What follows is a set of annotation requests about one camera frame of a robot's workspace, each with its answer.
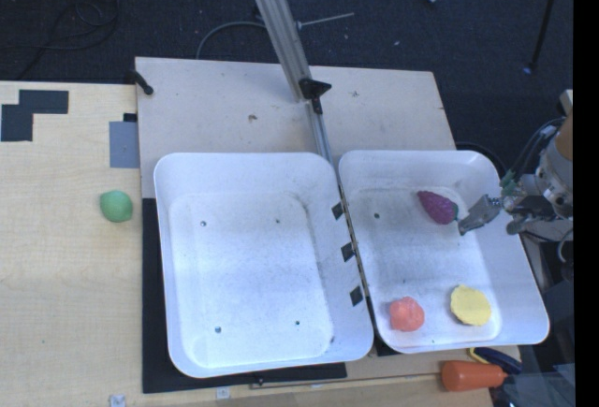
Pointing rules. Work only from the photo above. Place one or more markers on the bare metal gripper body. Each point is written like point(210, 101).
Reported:
point(545, 206)

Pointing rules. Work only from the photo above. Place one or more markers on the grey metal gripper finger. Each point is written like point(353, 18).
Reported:
point(515, 225)
point(479, 213)

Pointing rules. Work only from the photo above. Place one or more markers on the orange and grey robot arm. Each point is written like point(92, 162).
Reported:
point(566, 138)

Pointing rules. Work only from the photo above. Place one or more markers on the white plastic tray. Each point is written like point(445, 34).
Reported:
point(421, 260)
point(252, 265)

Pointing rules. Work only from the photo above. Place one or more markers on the yellow toy biscuit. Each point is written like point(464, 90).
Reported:
point(471, 306)

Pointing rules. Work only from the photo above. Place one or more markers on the orange round toy fruit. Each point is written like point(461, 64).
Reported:
point(406, 314)

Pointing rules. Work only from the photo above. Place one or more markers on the pale wood board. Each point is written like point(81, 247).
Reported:
point(234, 115)

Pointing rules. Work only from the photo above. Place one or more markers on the green round toy fruit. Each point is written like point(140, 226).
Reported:
point(116, 206)

